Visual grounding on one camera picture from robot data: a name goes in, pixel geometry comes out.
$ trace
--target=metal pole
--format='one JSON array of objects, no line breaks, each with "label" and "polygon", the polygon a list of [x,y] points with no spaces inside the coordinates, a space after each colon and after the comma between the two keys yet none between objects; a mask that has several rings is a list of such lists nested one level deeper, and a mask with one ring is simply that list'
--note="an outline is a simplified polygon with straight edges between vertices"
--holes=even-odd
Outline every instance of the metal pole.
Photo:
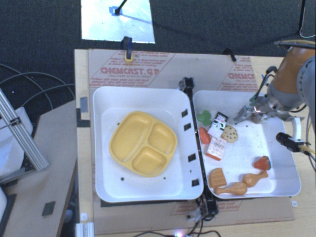
[{"label": "metal pole", "polygon": [[117,9],[114,10],[115,15],[119,15],[120,10],[122,9],[122,7],[123,7],[124,4],[126,3],[126,1],[127,1],[127,0],[124,0],[124,1],[121,3],[121,5],[120,5]]},{"label": "metal pole", "polygon": [[303,26],[304,13],[305,13],[305,2],[306,2],[306,0],[302,0],[300,23],[298,25],[298,33],[300,33],[302,26]]}]

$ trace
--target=black post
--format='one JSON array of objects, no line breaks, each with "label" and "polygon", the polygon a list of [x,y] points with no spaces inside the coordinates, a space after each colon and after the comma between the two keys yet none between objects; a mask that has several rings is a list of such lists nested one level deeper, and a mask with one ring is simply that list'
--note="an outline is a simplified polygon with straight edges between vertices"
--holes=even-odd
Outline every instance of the black post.
[{"label": "black post", "polygon": [[122,7],[123,7],[124,4],[126,3],[126,1],[127,1],[127,0],[124,0],[124,1],[121,3],[121,5],[120,5],[117,9],[114,10],[115,15],[119,15],[120,10],[122,9]]},{"label": "black post", "polygon": [[302,7],[301,7],[301,15],[300,15],[300,23],[298,25],[298,34],[300,33],[302,26],[303,26],[303,19],[304,19],[304,12],[305,12],[305,1],[306,0],[302,0]]}]

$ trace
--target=green toy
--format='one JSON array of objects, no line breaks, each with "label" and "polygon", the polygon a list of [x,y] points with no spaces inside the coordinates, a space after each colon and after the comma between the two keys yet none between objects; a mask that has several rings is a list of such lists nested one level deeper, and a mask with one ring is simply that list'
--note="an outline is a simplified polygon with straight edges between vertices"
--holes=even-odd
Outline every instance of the green toy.
[{"label": "green toy", "polygon": [[209,126],[212,124],[211,117],[211,113],[204,110],[201,114],[197,115],[197,120],[202,122],[204,126]]}]

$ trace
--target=yellow plate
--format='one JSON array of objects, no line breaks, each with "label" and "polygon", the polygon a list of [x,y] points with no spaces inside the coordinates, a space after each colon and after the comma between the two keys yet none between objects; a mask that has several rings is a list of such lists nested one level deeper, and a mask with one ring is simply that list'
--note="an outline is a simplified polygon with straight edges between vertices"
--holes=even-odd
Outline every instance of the yellow plate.
[{"label": "yellow plate", "polygon": [[111,137],[111,156],[124,167],[146,177],[158,176],[177,147],[169,126],[144,112],[128,114]]}]

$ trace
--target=brown drumstick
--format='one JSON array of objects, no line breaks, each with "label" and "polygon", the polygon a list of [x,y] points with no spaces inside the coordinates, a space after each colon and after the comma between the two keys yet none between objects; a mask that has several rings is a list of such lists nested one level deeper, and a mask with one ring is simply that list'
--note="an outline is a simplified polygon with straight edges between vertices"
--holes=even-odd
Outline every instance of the brown drumstick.
[{"label": "brown drumstick", "polygon": [[247,187],[253,187],[261,178],[268,177],[268,173],[264,170],[261,173],[255,174],[244,174],[242,181],[247,185]]},{"label": "brown drumstick", "polygon": [[234,195],[244,195],[247,192],[247,186],[243,182],[236,182],[224,188],[215,188],[214,192],[219,195],[221,193],[232,193]]}]

